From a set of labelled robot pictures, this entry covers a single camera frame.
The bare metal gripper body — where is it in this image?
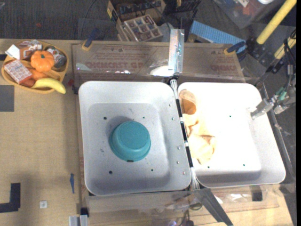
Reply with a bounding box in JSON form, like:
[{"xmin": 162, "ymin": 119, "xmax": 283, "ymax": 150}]
[{"xmin": 283, "ymin": 85, "xmax": 297, "ymax": 107}]

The white plastic tray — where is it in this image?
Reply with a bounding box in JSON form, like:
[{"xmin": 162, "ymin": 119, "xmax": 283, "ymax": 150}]
[
  {"xmin": 78, "ymin": 80, "xmax": 192, "ymax": 196},
  {"xmin": 177, "ymin": 81, "xmax": 286, "ymax": 188}
]

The pale croissant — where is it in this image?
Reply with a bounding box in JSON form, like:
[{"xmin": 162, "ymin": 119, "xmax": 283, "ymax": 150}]
[{"xmin": 188, "ymin": 133, "xmax": 217, "ymax": 165}]

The pale bread slice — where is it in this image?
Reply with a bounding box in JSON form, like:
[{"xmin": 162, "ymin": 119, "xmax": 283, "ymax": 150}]
[{"xmin": 182, "ymin": 113, "xmax": 201, "ymax": 136}]

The brown bread roll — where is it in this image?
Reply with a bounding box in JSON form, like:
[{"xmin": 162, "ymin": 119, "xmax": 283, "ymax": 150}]
[{"xmin": 179, "ymin": 89, "xmax": 197, "ymax": 115}]

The teal bowl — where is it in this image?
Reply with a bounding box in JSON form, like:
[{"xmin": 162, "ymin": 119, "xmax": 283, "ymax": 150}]
[{"xmin": 109, "ymin": 120, "xmax": 152, "ymax": 162}]

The yellow divided plate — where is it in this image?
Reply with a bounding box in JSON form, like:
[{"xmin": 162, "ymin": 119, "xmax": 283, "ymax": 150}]
[{"xmin": 1, "ymin": 39, "xmax": 70, "ymax": 94}]

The small red and white can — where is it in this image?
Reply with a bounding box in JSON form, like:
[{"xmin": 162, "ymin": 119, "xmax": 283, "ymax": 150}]
[{"xmin": 46, "ymin": 46, "xmax": 68, "ymax": 69}]

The yellow banana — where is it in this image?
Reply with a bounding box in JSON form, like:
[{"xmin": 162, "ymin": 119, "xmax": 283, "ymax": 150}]
[{"xmin": 31, "ymin": 78, "xmax": 67, "ymax": 95}]

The orange pumpkin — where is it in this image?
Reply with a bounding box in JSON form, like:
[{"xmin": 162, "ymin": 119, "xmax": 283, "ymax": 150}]
[{"xmin": 30, "ymin": 50, "xmax": 55, "ymax": 73}]

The orange carrot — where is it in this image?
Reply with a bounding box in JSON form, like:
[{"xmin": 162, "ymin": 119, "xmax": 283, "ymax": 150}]
[{"xmin": 28, "ymin": 67, "xmax": 50, "ymax": 81}]

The red sausage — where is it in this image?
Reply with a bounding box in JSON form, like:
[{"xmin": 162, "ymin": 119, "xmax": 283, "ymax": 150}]
[{"xmin": 20, "ymin": 78, "xmax": 36, "ymax": 88}]

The brown and white packet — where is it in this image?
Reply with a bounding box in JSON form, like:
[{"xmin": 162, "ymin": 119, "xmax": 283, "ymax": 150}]
[{"xmin": 18, "ymin": 40, "xmax": 43, "ymax": 60}]

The red and white carton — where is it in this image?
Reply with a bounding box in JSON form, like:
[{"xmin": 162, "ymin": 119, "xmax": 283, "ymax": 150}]
[{"xmin": 4, "ymin": 59, "xmax": 33, "ymax": 85}]

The small white carton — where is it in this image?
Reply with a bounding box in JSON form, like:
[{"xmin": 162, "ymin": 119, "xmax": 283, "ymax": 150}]
[{"xmin": 4, "ymin": 44, "xmax": 21, "ymax": 60}]

